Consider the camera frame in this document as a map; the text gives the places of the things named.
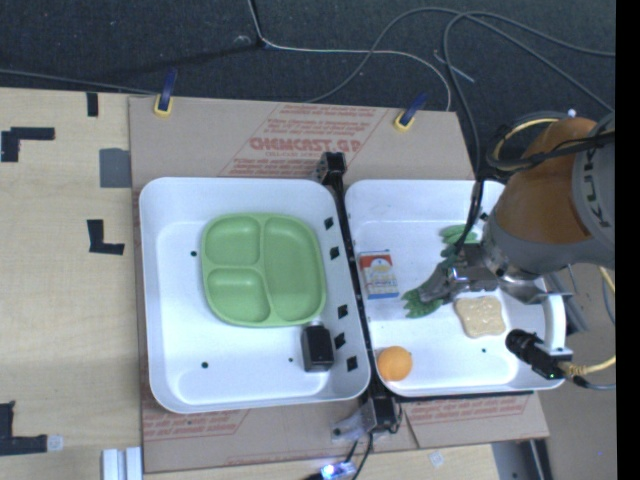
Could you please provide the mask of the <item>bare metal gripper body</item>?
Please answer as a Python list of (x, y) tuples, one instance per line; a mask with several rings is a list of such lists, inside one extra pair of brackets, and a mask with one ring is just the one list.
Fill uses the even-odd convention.
[(471, 281), (470, 292), (500, 289), (523, 304), (540, 304), (548, 297), (539, 275), (516, 267), (501, 251), (488, 252), (480, 244), (463, 245), (450, 274), (451, 280)]

